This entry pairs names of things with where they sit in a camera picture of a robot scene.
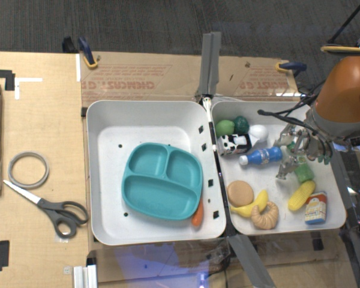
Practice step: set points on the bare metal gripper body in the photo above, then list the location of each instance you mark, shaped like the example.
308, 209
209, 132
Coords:
313, 144

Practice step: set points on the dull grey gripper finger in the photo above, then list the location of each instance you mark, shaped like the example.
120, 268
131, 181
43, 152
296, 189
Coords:
283, 136
288, 166

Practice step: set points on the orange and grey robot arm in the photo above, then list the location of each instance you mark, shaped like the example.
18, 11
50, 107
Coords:
342, 91

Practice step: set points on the white plastic tray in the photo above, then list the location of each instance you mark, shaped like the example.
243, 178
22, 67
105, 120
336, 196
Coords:
108, 190
271, 178

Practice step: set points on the white rounded toy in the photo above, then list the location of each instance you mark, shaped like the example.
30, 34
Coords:
258, 132

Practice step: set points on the blue bottle white cap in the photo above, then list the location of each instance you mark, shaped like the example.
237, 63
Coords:
264, 155

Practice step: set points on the yellow corn cob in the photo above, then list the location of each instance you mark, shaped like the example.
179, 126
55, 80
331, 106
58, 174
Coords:
301, 195

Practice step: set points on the dark green toy vegetable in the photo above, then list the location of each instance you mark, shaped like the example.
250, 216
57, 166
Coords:
241, 124

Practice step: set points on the yellow banana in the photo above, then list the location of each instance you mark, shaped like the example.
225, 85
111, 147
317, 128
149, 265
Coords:
260, 200

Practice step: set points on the white red blue carton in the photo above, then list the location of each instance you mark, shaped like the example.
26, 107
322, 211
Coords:
315, 210

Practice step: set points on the cow print milk carton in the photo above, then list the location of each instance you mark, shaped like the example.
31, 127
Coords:
232, 145

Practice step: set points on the tan round biscuit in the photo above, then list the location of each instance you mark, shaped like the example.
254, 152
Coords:
240, 193

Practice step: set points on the tan croissant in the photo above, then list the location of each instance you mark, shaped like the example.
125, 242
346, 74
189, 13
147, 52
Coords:
265, 219

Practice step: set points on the light green lime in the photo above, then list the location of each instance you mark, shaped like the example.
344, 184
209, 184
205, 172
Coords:
224, 127

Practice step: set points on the orange carrot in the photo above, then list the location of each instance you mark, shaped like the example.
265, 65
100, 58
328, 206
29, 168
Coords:
198, 216

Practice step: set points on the teal divided plate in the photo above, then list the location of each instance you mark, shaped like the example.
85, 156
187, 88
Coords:
156, 193

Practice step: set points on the brown cardboard board red print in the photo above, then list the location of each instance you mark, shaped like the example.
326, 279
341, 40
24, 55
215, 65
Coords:
138, 82

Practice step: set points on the grey tape roll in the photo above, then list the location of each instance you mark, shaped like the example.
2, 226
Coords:
10, 169

